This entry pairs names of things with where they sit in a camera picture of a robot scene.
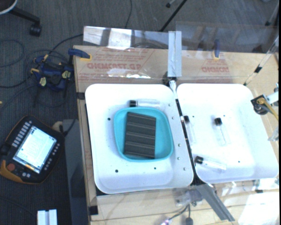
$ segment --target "turquoise tray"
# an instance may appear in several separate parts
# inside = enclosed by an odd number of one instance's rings
[[[127,113],[138,113],[156,118],[155,132],[155,158],[137,157],[124,154],[125,131]],[[116,112],[113,120],[114,135],[116,138],[117,149],[124,159],[131,162],[153,162],[168,158],[173,153],[173,137],[169,121],[165,114],[151,107],[128,107]]]

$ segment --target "black pole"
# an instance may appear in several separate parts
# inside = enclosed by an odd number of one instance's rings
[[[172,16],[168,19],[168,21],[164,24],[164,26],[159,30],[160,32],[163,32],[163,30],[169,25],[169,23],[172,21],[172,19],[176,16],[176,14],[179,12],[179,10],[182,8],[182,6],[186,3],[187,0],[183,0],[182,3],[177,7],[177,9],[174,11]]]

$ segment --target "touchscreen display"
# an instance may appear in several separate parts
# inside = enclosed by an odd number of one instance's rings
[[[32,126],[13,159],[40,173],[57,140]]]

